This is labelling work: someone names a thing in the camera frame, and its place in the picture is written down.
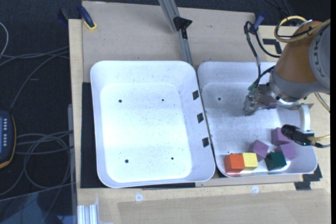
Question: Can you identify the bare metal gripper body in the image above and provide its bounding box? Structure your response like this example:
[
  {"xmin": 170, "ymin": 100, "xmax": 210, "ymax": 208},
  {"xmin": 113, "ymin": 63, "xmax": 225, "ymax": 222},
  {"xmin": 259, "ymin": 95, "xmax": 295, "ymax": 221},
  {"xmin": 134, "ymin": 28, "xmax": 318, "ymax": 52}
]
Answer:
[{"xmin": 243, "ymin": 83, "xmax": 300, "ymax": 116}]

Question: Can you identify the purple cube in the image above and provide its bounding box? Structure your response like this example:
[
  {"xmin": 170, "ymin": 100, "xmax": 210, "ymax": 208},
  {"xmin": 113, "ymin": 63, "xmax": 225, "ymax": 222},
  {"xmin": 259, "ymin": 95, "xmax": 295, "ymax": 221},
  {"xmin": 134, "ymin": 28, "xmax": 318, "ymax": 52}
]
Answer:
[
  {"xmin": 248, "ymin": 139, "xmax": 270, "ymax": 162},
  {"xmin": 270, "ymin": 127, "xmax": 291, "ymax": 146},
  {"xmin": 275, "ymin": 143, "xmax": 298, "ymax": 161}
]

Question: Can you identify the white plastic tray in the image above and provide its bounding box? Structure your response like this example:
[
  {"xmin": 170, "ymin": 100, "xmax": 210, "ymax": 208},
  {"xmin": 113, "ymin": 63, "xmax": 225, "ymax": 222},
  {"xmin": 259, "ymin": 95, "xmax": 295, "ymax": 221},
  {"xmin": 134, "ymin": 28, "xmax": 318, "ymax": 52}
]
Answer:
[
  {"xmin": 196, "ymin": 61, "xmax": 318, "ymax": 178},
  {"xmin": 90, "ymin": 60, "xmax": 216, "ymax": 189}
]

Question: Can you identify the green cube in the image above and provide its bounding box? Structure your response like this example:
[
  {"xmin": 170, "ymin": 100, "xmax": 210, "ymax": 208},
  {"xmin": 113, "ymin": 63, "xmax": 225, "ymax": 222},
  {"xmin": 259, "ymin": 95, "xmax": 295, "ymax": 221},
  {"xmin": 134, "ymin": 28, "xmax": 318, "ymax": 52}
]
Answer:
[{"xmin": 264, "ymin": 151, "xmax": 287, "ymax": 172}]

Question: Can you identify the yellow cube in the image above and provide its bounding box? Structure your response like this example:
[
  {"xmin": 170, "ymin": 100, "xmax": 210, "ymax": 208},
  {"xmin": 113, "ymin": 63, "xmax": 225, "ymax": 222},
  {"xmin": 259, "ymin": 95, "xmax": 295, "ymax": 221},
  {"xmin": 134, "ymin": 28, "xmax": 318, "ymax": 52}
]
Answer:
[{"xmin": 242, "ymin": 152, "xmax": 259, "ymax": 171}]

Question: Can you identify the orange cube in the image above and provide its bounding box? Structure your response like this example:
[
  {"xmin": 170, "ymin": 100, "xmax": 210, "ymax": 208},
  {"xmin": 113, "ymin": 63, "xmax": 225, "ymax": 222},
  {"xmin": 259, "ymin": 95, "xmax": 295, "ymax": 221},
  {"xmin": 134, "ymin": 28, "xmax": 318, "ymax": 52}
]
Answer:
[{"xmin": 224, "ymin": 153, "xmax": 246, "ymax": 174}]

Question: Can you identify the brown cardboard board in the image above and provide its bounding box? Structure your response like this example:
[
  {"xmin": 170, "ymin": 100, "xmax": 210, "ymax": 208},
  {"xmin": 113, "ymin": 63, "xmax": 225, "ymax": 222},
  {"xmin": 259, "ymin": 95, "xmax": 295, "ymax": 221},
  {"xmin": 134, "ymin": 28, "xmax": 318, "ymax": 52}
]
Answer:
[{"xmin": 81, "ymin": 0, "xmax": 302, "ymax": 188}]

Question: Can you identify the black cylinder on white bracket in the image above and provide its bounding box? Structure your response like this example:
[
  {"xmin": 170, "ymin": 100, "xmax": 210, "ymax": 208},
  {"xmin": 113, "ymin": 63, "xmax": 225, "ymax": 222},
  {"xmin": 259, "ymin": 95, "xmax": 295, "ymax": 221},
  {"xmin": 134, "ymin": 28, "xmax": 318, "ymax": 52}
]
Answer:
[{"xmin": 281, "ymin": 103, "xmax": 316, "ymax": 147}]

